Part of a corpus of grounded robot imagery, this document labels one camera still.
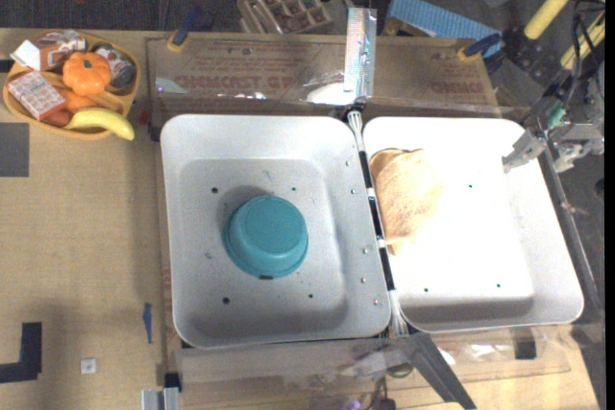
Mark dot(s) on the thin black and white rod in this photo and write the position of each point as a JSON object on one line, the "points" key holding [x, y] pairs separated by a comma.
{"points": [[367, 180]]}

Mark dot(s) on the tan bread slice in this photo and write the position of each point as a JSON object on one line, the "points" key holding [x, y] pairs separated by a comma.
{"points": [[407, 197]]}

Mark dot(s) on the small red and white can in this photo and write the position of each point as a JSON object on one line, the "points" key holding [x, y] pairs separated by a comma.
{"points": [[116, 65]]}

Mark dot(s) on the white plastic tray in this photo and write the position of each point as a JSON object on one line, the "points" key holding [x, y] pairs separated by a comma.
{"points": [[480, 245], [202, 230]]}

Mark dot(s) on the orange carrot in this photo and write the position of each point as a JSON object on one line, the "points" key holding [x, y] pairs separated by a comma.
{"points": [[77, 102]]}

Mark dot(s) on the white and brown carton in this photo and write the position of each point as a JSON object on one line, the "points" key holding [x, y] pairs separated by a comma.
{"points": [[50, 53]]}

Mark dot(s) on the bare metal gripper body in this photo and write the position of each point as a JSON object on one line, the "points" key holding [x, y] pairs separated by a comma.
{"points": [[579, 137]]}

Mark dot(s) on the yellow banana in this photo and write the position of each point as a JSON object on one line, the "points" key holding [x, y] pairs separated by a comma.
{"points": [[103, 119]]}

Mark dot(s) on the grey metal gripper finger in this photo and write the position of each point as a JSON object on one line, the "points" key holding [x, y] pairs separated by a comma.
{"points": [[523, 150], [564, 160]]}

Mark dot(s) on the orange divided plate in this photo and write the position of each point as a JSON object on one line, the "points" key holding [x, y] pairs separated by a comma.
{"points": [[126, 98]]}

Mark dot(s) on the pink and white carton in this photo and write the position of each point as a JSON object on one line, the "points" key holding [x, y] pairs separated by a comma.
{"points": [[36, 95]]}

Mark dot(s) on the teal bowl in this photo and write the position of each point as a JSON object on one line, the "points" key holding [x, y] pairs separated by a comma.
{"points": [[266, 236]]}

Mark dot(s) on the orange pumpkin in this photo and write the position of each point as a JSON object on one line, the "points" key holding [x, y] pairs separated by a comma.
{"points": [[86, 73]]}

